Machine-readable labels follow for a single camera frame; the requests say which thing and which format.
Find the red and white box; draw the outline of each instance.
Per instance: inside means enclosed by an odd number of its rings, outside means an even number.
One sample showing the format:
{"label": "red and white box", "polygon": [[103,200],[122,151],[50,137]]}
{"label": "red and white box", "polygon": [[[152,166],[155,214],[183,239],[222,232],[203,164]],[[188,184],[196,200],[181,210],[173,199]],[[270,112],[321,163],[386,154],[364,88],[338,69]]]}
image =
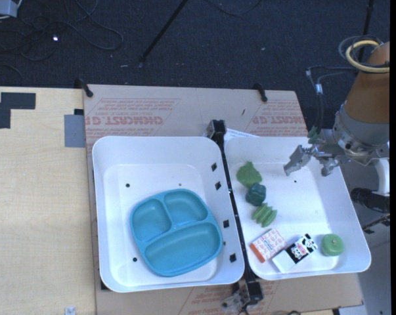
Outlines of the red and white box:
{"label": "red and white box", "polygon": [[286,246],[286,241],[274,228],[264,233],[249,245],[261,263],[272,258]]}

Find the light wood surface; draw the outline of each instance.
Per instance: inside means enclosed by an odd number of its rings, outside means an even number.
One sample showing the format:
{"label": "light wood surface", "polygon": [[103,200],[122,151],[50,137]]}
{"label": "light wood surface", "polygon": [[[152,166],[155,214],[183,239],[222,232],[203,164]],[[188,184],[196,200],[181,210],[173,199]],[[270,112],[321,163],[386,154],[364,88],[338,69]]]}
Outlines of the light wood surface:
{"label": "light wood surface", "polygon": [[79,89],[36,93],[0,129],[0,314],[95,313],[85,148],[64,146],[64,115]]}

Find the blue plate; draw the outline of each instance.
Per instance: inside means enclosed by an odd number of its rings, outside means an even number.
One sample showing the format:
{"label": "blue plate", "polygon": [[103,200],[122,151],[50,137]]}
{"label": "blue plate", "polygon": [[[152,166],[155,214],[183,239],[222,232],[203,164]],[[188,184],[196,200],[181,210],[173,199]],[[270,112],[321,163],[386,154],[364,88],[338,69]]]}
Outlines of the blue plate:
{"label": "blue plate", "polygon": [[129,220],[145,263],[161,276],[195,270],[214,259],[222,248],[218,224],[191,190],[150,196],[134,206]]}

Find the white tray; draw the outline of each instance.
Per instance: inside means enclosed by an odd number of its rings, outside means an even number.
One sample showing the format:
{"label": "white tray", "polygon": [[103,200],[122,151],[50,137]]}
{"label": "white tray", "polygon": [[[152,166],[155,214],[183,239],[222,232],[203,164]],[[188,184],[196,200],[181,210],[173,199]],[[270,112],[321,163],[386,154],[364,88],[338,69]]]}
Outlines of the white tray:
{"label": "white tray", "polygon": [[[232,284],[244,259],[221,151],[204,137],[106,136],[93,146],[103,283],[117,292]],[[176,188],[198,194],[221,230],[221,252],[200,268],[173,277],[153,273],[141,258],[129,216],[141,200]]]}
{"label": "white tray", "polygon": [[[239,137],[231,138],[225,145],[250,267],[265,280],[366,270],[371,262],[370,250],[340,168],[323,177],[321,164],[312,158],[305,167],[286,176],[283,166],[299,144],[309,146],[304,137]],[[238,169],[246,161],[251,161],[261,173],[261,184],[267,188],[265,201],[278,210],[276,219],[266,228],[252,220],[256,207],[246,202],[248,189],[236,179]],[[319,249],[287,273],[281,273],[272,260],[261,263],[249,248],[251,242],[270,228],[276,228],[288,245],[308,233]],[[339,256],[326,257],[320,251],[322,236],[329,233],[335,233],[343,240],[344,252]]]}

